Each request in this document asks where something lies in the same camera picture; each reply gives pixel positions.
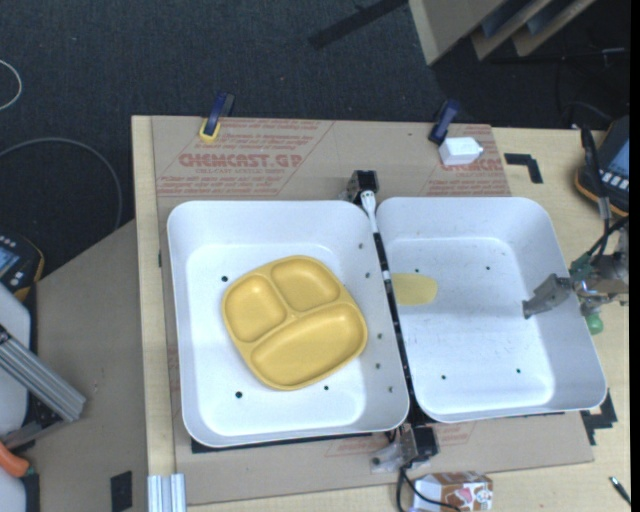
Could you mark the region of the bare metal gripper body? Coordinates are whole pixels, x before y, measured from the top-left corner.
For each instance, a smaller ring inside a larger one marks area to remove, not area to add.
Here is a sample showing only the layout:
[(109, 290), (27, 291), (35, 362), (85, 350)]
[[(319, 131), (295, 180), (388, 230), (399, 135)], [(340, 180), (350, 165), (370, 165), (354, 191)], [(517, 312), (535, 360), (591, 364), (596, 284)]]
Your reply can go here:
[(589, 306), (613, 301), (626, 303), (629, 294), (629, 258), (622, 251), (599, 257), (583, 254), (570, 266), (573, 289)]

